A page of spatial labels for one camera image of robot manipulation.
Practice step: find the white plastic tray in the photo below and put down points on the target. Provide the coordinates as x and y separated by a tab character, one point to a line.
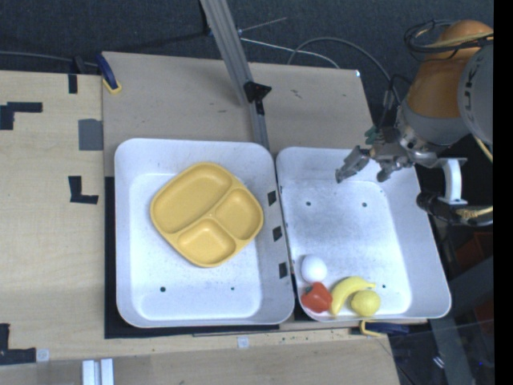
192	295
344	231

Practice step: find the black cylinder on white bracket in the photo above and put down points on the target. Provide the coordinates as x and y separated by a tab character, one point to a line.
453	183

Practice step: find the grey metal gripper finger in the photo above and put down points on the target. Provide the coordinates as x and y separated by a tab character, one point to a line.
388	171
352	164

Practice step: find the yellow divided plate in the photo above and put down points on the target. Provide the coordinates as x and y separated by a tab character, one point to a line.
200	211

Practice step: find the white egg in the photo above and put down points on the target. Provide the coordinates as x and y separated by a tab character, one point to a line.
313	268

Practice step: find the yellow banana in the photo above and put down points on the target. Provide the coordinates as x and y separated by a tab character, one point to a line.
344	289

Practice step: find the red bell pepper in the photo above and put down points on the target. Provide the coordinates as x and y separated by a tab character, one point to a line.
316	297

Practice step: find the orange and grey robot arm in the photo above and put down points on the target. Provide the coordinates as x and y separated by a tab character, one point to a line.
437	90

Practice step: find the yellow lemon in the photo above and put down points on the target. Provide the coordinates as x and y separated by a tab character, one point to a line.
365	303

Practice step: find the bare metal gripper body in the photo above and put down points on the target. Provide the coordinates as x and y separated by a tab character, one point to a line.
409	147

